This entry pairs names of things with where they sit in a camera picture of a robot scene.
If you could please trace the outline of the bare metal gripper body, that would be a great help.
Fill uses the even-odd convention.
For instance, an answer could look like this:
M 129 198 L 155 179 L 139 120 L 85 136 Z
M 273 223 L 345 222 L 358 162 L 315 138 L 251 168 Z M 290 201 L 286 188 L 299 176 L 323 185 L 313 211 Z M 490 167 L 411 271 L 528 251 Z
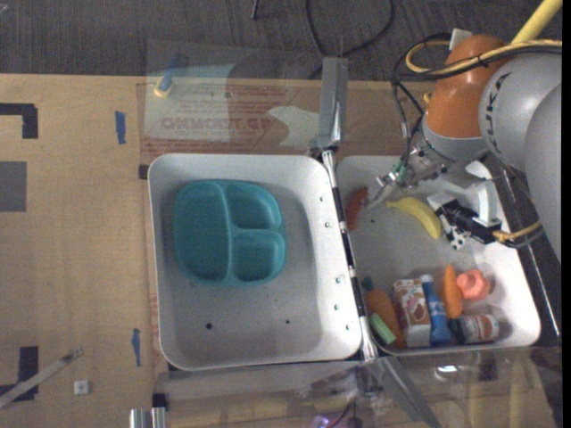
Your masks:
M 447 174 L 451 162 L 433 150 L 430 145 L 414 143 L 401 157 L 403 185 L 416 185 Z

